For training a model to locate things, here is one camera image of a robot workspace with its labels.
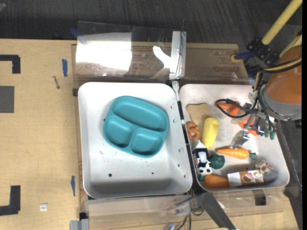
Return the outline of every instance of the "teal divided plate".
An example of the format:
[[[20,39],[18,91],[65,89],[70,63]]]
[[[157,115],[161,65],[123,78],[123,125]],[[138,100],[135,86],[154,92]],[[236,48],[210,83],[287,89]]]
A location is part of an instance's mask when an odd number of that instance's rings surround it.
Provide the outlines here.
[[[168,127],[168,116],[161,108],[135,97],[121,96],[108,111],[103,133],[112,147],[149,158],[160,151]]]

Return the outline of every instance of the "wooden table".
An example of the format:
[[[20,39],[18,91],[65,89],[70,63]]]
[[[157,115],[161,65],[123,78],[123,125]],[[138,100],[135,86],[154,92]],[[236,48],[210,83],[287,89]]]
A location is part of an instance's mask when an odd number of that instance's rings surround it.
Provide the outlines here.
[[[71,47],[76,41],[0,39],[0,54],[19,55],[21,73],[0,61],[0,86],[14,86],[14,113],[0,113],[0,206],[10,186],[21,186],[18,214],[0,216],[0,229],[65,230],[79,219],[80,187]],[[62,59],[68,62],[64,77]],[[59,90],[52,76],[56,76]],[[75,177],[75,196],[71,178]],[[280,212],[231,217],[241,230],[296,230],[289,203],[278,191]],[[40,204],[47,203],[47,211]],[[165,225],[129,228],[163,230]],[[194,220],[193,230],[214,229],[211,219]]]

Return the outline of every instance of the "brown donut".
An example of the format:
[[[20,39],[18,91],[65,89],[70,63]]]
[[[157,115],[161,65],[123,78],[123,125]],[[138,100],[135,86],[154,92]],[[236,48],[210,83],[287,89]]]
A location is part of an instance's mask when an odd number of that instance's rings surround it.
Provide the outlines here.
[[[190,140],[198,140],[200,138],[200,128],[195,123],[187,122],[186,127]]]

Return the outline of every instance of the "dark gray square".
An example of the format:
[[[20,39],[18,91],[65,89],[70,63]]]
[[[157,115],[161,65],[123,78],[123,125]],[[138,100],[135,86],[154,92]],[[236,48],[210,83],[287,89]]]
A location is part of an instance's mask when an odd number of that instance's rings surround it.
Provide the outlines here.
[[[14,86],[0,86],[0,113],[14,113]]]

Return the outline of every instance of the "toy carrot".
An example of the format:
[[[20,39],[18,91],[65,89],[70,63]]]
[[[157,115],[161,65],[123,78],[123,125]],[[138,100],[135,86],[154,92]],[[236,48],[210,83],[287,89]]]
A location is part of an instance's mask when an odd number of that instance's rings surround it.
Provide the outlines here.
[[[221,153],[223,155],[231,156],[237,159],[247,159],[248,157],[251,157],[252,159],[255,159],[256,154],[250,153],[248,150],[244,148],[222,148],[216,150],[218,153]]]
[[[205,187],[205,189],[220,189],[229,187],[228,179],[216,174],[206,175],[205,181],[200,183]]]

